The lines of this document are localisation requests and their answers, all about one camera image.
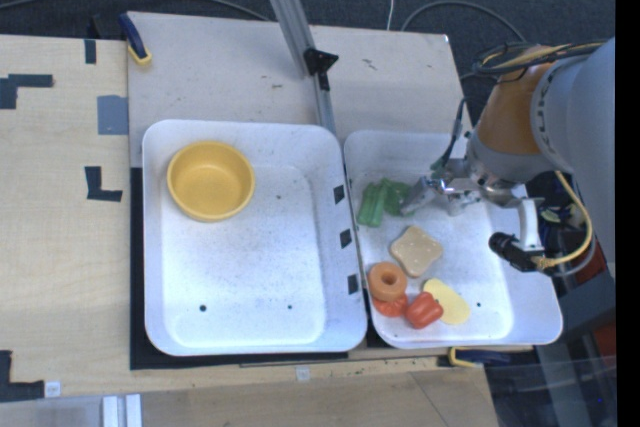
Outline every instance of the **white tray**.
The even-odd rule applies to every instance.
[[[166,185],[174,153],[205,139],[238,148],[256,175],[249,205],[217,223],[188,218]],[[358,255],[342,154],[330,132],[166,120],[147,130],[142,146],[145,325],[159,350],[341,352],[361,342]]]
[[[414,184],[428,172],[449,144],[449,134],[358,131],[345,142],[345,163],[357,214],[362,193],[371,182],[386,177]],[[452,156],[464,155],[459,143]],[[389,246],[404,229],[416,224],[438,240],[443,255],[420,278],[409,279],[412,300],[424,282],[436,277],[456,290],[471,307],[469,320],[460,325],[435,322],[414,329],[406,319],[389,318],[371,308],[380,336],[398,348],[456,345],[541,345],[560,335],[562,316],[551,279],[540,273],[521,273],[488,246],[496,231],[519,236],[515,209],[501,209],[485,201],[467,206],[458,216],[447,212],[440,196],[410,217],[385,213],[380,227],[357,226],[365,272],[380,261],[395,262]]]

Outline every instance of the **yellow bowl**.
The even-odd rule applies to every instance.
[[[169,192],[197,221],[221,221],[247,206],[255,189],[253,167],[236,148],[200,141],[178,151],[167,169]]]

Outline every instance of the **red tomato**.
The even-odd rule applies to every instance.
[[[407,294],[402,294],[395,301],[381,301],[373,296],[371,297],[371,300],[375,309],[385,317],[402,317],[407,309],[407,304],[409,304]]]
[[[416,329],[422,329],[440,317],[444,310],[429,292],[421,292],[409,305],[405,317]]]

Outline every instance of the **toy donut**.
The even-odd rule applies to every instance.
[[[371,267],[367,281],[369,293],[380,301],[395,301],[407,289],[407,276],[391,262],[380,262]]]

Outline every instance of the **robotic arm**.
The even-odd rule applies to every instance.
[[[520,52],[492,68],[486,63],[504,51],[484,55],[476,71],[500,79],[464,158],[449,159],[445,152],[440,168],[418,181],[401,211],[415,210],[436,194],[455,199],[470,192],[518,208],[523,240],[494,234],[490,246],[520,270],[544,270],[549,259],[531,243],[530,228],[537,226],[533,200],[516,197],[513,189],[544,171],[568,173],[591,213],[605,257],[614,262],[615,38]]]

